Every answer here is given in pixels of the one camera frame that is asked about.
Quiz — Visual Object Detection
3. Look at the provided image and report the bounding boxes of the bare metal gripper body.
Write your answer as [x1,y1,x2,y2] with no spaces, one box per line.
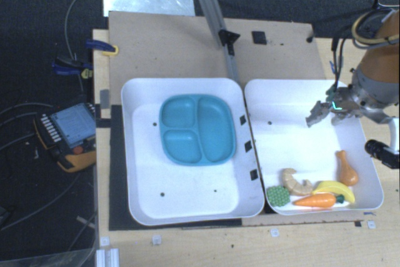
[326,86,394,124]

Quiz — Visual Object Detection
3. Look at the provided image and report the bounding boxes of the white plastic tray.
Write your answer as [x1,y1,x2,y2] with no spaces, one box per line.
[120,77,266,227]
[243,78,385,217]

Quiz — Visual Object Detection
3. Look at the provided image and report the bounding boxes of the orange chicken drumstick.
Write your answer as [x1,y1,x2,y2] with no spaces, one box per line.
[335,149,359,188]

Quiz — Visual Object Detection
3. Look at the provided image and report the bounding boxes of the yellow banana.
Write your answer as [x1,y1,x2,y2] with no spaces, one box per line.
[312,180,356,205]

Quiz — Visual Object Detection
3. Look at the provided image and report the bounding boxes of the tan croissant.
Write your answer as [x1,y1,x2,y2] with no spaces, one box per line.
[281,168,314,197]

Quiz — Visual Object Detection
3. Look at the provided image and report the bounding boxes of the orange carrot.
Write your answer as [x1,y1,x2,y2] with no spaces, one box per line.
[292,192,346,209]

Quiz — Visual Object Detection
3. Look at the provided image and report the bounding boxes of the blue divided plate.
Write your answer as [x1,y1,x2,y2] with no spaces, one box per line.
[158,93,237,167]

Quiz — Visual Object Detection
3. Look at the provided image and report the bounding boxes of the brown cardboard board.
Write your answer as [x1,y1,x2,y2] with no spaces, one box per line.
[107,10,381,228]

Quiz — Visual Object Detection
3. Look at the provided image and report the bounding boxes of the black cylinder on white bracket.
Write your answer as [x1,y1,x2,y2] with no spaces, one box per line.
[364,117,400,170]

